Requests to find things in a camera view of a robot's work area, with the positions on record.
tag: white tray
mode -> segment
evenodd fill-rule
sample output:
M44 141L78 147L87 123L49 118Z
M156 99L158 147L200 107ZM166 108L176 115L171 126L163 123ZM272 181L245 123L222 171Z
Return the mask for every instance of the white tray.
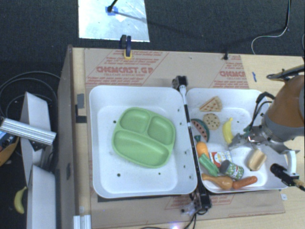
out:
M216 114L221 122L220 127L213 131L210 130L210 139L207 143L209 152L227 151L228 145L224 140L222 133L222 125L230 118L232 121L232 134L235 136L237 133L243 133L243 129L248 126L252 120L253 111L255 108L255 101L260 94L257 90L240 90L240 89L204 89L193 88L188 91L186 97L190 112L190 118L203 119L203 116L208 112L200 112L199 107L206 101L214 96L218 96L223 104L221 112L213 112ZM261 113L265 113L268 105L262 107ZM260 125L262 117L257 116L254 125ZM196 128L192 128L193 135L199 135ZM231 151L232 160L235 164L244 168L244 176L257 176L258 181L252 185L242 187L239 190L230 189L223 190L210 181L203 181L204 186L213 193L232 193L232 192L245 192L257 190L271 190L283 189L287 186L282 181L275 177L270 171L270 166L277 163L287 168L287 162L284 155L278 154L268 146L260 147L260 150L267 155L267 160L258 171L250 171L246 162L253 151L250 147L240 147ZM200 165L202 173L208 174L206 169Z
M93 186L104 198L189 194L197 177L180 93L165 87L97 86L89 96ZM173 152L161 168L145 168L115 153L114 121L130 107L156 112L175 126Z

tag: hot dog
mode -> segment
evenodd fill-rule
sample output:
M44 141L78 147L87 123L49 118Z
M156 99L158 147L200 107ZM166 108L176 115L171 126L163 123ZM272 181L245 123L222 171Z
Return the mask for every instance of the hot dog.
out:
M247 185L253 184L257 182L257 177L256 176L252 176L252 177L247 177L238 181L234 181L232 184L232 187L234 189L239 189L241 187L245 187Z

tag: green can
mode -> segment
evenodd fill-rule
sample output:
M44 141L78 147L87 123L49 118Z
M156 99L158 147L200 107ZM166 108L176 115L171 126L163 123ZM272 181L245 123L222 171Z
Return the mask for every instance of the green can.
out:
M225 160L221 163L219 171L235 180L243 177L244 168L232 163L230 160Z

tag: robotic hand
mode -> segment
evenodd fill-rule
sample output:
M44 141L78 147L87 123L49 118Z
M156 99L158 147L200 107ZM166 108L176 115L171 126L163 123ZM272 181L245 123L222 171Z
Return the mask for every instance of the robotic hand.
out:
M266 144L279 154L286 154L288 169L274 164L270 170L288 186L298 186L304 190L304 185L298 181L296 174L295 154L299 150L291 150L284 145L285 141L293 140L297 136L304 136L304 65L268 75L270 80L283 81L285 84L276 97L264 92L256 100L256 107L252 122L244 129L244 134L237 134L229 145L229 149L243 146ZM273 102L260 102L264 97L270 97ZM271 103L259 126L253 126L260 108L265 103Z

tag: blue mark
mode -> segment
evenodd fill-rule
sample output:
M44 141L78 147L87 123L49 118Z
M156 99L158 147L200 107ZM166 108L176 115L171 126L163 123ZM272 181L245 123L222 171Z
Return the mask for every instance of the blue mark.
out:
M105 7L105 11L106 11L106 13L107 13L109 16L115 16L115 13L118 13L118 12L119 12L118 8L115 7L115 6L112 8L112 11L111 11L110 13L107 11L107 8L108 8L108 7Z
M254 79L254 81L256 82L255 73L254 73L254 72L252 72L252 75L253 75L253 79Z

